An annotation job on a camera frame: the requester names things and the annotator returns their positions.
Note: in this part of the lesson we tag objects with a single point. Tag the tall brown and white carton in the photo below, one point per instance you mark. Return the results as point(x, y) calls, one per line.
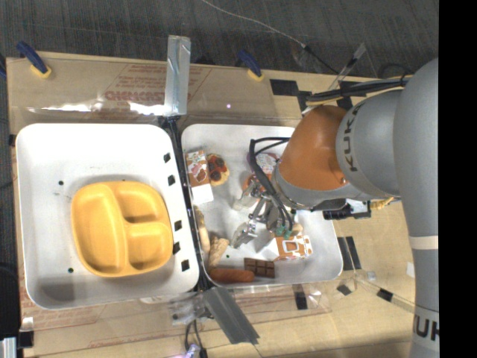
point(198, 174)

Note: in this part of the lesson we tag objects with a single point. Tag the small beige toy food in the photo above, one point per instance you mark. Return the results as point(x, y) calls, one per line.
point(297, 228)

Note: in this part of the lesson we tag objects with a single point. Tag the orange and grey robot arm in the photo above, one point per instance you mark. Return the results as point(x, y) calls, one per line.
point(372, 155)

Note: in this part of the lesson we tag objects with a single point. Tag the orange toy sausage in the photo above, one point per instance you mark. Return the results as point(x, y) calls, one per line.
point(231, 275)

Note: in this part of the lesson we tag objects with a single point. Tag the brown cardboard board red print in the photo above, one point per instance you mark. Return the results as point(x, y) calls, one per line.
point(93, 77)

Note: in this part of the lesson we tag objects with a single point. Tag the small brown and white carton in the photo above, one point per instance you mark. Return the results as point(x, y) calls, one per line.
point(294, 247)

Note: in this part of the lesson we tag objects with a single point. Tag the beige toy biscuit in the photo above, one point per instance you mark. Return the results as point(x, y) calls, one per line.
point(218, 250)

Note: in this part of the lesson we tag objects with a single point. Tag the white plastic tray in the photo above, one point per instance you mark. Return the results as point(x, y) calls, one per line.
point(48, 237)
point(227, 144)

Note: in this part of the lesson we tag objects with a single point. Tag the toy pizza slice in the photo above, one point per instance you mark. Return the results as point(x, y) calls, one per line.
point(218, 170)

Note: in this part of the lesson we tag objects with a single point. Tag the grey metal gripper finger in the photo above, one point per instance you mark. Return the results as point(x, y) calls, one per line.
point(265, 241)
point(244, 234)

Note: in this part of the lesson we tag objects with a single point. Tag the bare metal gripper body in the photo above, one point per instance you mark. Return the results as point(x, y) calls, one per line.
point(269, 210)

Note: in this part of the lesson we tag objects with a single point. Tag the black cylinder on white bracket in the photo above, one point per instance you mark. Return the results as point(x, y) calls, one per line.
point(341, 212)

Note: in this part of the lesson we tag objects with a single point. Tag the brown chocolate bar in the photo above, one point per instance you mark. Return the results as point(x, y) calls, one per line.
point(259, 267)

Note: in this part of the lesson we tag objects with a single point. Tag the pink and white packet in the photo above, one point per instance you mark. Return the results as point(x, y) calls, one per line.
point(266, 161)

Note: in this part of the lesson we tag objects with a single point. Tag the beige toy bread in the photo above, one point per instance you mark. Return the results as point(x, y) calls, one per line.
point(203, 233)

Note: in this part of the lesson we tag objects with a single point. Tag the yellow divided plate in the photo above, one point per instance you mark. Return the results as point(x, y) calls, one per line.
point(100, 229)

